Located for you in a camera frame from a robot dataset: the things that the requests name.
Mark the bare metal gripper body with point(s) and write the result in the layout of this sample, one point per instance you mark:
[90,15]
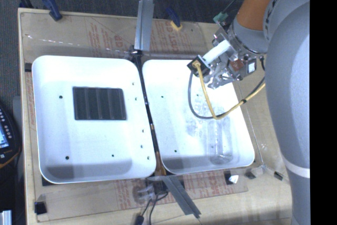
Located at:
[238,56]

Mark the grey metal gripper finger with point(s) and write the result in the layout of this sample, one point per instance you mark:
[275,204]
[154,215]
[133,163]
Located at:
[228,77]
[214,81]

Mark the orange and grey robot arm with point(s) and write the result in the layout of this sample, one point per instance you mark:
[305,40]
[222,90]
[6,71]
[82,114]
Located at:
[287,66]

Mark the clear plastic bottle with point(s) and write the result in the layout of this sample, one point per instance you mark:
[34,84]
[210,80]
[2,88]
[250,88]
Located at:
[220,139]

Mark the white plastic tray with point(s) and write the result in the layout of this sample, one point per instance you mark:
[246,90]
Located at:
[87,145]
[173,123]

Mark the black ribbed rectangular pad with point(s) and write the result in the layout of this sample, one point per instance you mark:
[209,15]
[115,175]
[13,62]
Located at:
[99,104]

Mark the brown cardboard board red print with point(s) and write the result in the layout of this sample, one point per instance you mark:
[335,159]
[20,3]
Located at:
[87,34]

